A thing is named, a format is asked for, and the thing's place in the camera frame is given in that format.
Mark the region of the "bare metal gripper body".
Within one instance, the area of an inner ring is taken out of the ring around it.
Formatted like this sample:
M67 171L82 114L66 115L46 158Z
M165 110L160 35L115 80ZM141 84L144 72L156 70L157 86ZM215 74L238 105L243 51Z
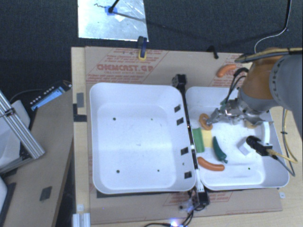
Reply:
M265 121L260 117L263 112L250 108L243 100L223 100L220 111L234 122L246 120L250 124L257 126Z

